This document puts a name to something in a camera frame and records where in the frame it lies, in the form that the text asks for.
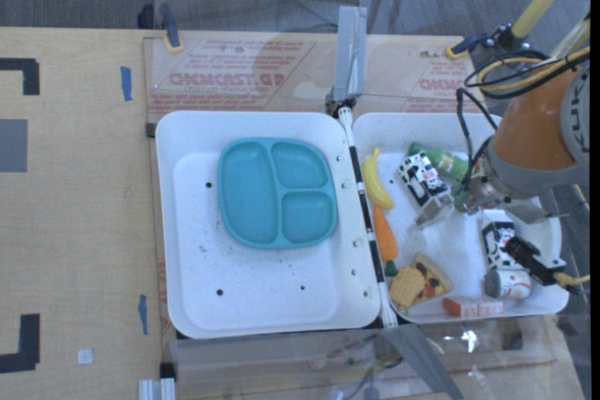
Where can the orange carrot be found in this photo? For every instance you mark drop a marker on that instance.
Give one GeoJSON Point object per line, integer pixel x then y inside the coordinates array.
{"type": "Point", "coordinates": [385, 236]}

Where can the thin black and white rod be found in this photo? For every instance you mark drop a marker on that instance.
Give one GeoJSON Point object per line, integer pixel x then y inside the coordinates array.
{"type": "Point", "coordinates": [366, 211]}

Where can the teal divided plate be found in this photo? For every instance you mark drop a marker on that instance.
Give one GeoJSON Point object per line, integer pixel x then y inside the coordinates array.
{"type": "Point", "coordinates": [276, 192]}

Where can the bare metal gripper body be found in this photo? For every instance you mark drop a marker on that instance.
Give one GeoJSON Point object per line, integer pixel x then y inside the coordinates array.
{"type": "Point", "coordinates": [486, 194]}

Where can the brown cardboard board red print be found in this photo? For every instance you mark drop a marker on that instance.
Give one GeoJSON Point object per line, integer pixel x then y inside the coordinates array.
{"type": "Point", "coordinates": [225, 75]}

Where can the yellow banana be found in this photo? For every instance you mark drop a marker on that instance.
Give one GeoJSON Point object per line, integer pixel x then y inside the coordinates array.
{"type": "Point", "coordinates": [375, 185]}

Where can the cow print carton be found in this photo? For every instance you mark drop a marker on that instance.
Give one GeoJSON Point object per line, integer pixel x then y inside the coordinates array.
{"type": "Point", "coordinates": [422, 178]}
{"type": "Point", "coordinates": [498, 246]}

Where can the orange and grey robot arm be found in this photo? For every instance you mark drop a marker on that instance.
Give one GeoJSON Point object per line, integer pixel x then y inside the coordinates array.
{"type": "Point", "coordinates": [534, 131]}

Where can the yellow ridged toy food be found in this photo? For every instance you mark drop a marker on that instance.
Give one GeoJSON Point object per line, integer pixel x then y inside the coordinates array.
{"type": "Point", "coordinates": [406, 286]}

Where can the black cylinder on white bracket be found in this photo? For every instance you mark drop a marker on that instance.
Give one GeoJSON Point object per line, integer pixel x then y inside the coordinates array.
{"type": "Point", "coordinates": [529, 254]}

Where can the pizza slice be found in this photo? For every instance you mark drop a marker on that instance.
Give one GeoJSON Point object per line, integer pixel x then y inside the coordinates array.
{"type": "Point", "coordinates": [433, 278]}

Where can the orange and white packet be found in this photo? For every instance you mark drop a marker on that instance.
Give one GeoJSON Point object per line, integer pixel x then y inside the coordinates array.
{"type": "Point", "coordinates": [471, 307]}

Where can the white plastic tray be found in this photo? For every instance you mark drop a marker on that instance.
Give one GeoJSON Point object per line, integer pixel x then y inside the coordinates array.
{"type": "Point", "coordinates": [450, 243]}
{"type": "Point", "coordinates": [262, 285]}

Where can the white can orange print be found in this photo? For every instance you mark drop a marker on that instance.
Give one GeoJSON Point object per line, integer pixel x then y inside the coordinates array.
{"type": "Point", "coordinates": [511, 285]}

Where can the green bottle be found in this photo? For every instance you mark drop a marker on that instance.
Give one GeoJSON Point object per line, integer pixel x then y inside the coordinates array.
{"type": "Point", "coordinates": [443, 160]}

